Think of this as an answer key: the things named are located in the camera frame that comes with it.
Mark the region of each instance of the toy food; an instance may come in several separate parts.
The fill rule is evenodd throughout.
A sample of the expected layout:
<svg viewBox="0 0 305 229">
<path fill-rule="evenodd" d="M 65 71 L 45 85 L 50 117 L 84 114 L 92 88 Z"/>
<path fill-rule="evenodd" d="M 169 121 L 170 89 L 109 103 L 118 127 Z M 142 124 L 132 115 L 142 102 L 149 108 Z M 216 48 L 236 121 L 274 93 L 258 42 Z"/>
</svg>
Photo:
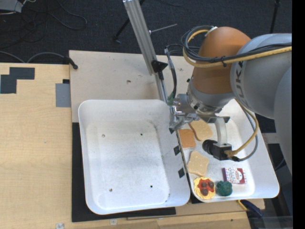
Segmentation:
<svg viewBox="0 0 305 229">
<path fill-rule="evenodd" d="M 229 196 L 233 192 L 232 184 L 228 181 L 220 181 L 217 183 L 217 193 L 221 196 Z"/>
<path fill-rule="evenodd" d="M 195 147 L 194 132 L 191 129 L 179 129 L 179 136 L 182 147 Z"/>
<path fill-rule="evenodd" d="M 197 177 L 194 180 L 194 191 L 202 199 L 215 196 L 215 183 L 208 177 Z"/>
<path fill-rule="evenodd" d="M 204 177 L 208 164 L 209 159 L 207 157 L 201 155 L 198 151 L 192 151 L 190 161 L 187 163 L 187 169 L 189 173 Z"/>
<path fill-rule="evenodd" d="M 203 120 L 194 120 L 189 123 L 189 126 L 193 130 L 198 141 L 203 141 L 213 135 L 209 124 Z"/>
</svg>

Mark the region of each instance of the yellow cable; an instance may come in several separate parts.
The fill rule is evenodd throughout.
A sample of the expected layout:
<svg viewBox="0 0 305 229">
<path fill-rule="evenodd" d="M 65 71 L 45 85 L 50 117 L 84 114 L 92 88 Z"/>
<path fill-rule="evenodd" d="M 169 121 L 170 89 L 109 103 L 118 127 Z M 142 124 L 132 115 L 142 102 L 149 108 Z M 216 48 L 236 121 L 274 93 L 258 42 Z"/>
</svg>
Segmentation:
<svg viewBox="0 0 305 229">
<path fill-rule="evenodd" d="M 240 207 L 242 207 L 244 210 L 248 210 L 248 209 L 246 208 L 246 206 L 243 205 L 243 204 L 241 203 L 240 199 L 237 200 L 237 203 L 238 203 L 238 204 L 240 205 Z"/>
<path fill-rule="evenodd" d="M 250 138 L 243 144 L 241 145 L 238 149 L 236 150 L 225 150 L 224 153 L 226 155 L 228 155 L 228 157 L 232 157 L 234 155 L 236 155 L 237 153 L 239 153 L 241 150 L 243 150 L 252 140 L 253 138 L 255 138 L 257 132 L 258 132 L 258 128 L 259 128 L 259 124 L 258 124 L 258 121 L 256 119 L 256 117 L 249 111 L 247 110 L 246 108 L 244 108 L 240 102 L 238 102 L 238 104 L 240 105 L 240 107 L 242 109 L 244 109 L 250 116 L 251 118 L 255 121 L 255 129 L 254 129 L 254 132 L 253 134 L 250 136 Z"/>
<path fill-rule="evenodd" d="M 192 38 L 194 38 L 194 36 L 198 35 L 199 33 L 202 32 L 207 32 L 209 30 L 198 30 L 195 31 L 190 38 L 187 40 L 187 42 L 190 42 L 190 40 Z M 260 52 L 257 54 L 253 54 L 253 55 L 249 55 L 249 56 L 244 56 L 244 57 L 240 57 L 240 58 L 236 58 L 236 59 L 230 59 L 230 60 L 223 60 L 220 62 L 214 62 L 214 63 L 196 63 L 191 61 L 188 56 L 186 55 L 185 52 L 185 47 L 183 47 L 183 56 L 185 58 L 185 60 L 191 64 L 192 66 L 198 67 L 198 68 L 209 68 L 209 67 L 214 67 L 214 66 L 219 66 L 219 65 L 223 65 L 224 63 L 234 63 L 234 62 L 238 62 L 238 61 L 246 61 L 246 60 L 251 60 L 251 59 L 257 59 L 257 58 L 262 58 L 262 57 L 266 57 L 266 56 L 270 56 L 270 55 L 274 55 L 274 54 L 278 54 L 278 53 L 284 53 L 284 52 L 289 52 L 292 51 L 292 46 L 289 47 L 284 47 L 284 48 L 280 48 L 280 49 L 275 49 L 275 50 L 270 50 L 267 52 Z"/>
</svg>

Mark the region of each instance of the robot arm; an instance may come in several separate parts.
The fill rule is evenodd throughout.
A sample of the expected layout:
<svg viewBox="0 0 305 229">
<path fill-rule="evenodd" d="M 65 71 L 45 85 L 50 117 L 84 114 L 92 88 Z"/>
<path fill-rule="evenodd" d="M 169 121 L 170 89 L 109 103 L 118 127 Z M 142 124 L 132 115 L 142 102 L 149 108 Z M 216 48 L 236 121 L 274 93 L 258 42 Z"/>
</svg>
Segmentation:
<svg viewBox="0 0 305 229">
<path fill-rule="evenodd" d="M 205 39 L 196 54 L 188 42 L 202 32 Z M 215 123 L 218 140 L 204 143 L 203 148 L 219 160 L 229 159 L 236 154 L 226 143 L 229 117 L 217 114 L 235 98 L 246 109 L 274 119 L 292 173 L 291 41 L 291 34 L 268 34 L 251 40 L 230 27 L 190 30 L 184 39 L 183 55 L 195 68 L 187 93 L 178 94 L 171 106 L 170 128 L 179 129 L 199 118 Z"/>
</svg>

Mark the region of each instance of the red and white box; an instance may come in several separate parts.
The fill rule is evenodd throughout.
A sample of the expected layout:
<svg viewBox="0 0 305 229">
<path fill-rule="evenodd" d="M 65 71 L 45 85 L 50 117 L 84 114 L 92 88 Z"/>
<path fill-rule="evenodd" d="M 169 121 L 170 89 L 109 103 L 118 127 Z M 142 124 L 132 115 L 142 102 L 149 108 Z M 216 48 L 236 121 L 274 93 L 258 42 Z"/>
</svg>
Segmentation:
<svg viewBox="0 0 305 229">
<path fill-rule="evenodd" d="M 242 168 L 223 168 L 224 181 L 228 181 L 232 184 L 245 184 L 247 178 Z"/>
</svg>

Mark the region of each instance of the black clip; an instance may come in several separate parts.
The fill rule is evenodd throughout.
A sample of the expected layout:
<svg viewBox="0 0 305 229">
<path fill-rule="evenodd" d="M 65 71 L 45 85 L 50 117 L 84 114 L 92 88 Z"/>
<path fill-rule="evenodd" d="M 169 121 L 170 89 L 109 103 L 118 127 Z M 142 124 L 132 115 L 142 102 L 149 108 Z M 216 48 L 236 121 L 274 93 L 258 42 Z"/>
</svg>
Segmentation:
<svg viewBox="0 0 305 229">
<path fill-rule="evenodd" d="M 226 67 L 227 64 L 224 62 L 224 57 L 225 57 L 225 56 L 222 56 L 222 57 L 220 58 L 220 60 L 221 60 L 221 62 L 223 63 L 224 67 Z"/>
<path fill-rule="evenodd" d="M 160 80 L 164 80 L 162 71 L 165 69 L 165 67 L 166 67 L 167 65 L 168 65 L 167 63 L 160 62 L 160 61 L 157 61 L 157 60 L 153 60 L 153 61 L 152 61 L 152 68 L 153 68 L 153 71 L 154 71 L 155 73 L 158 73 L 159 79 L 160 79 Z"/>
</svg>

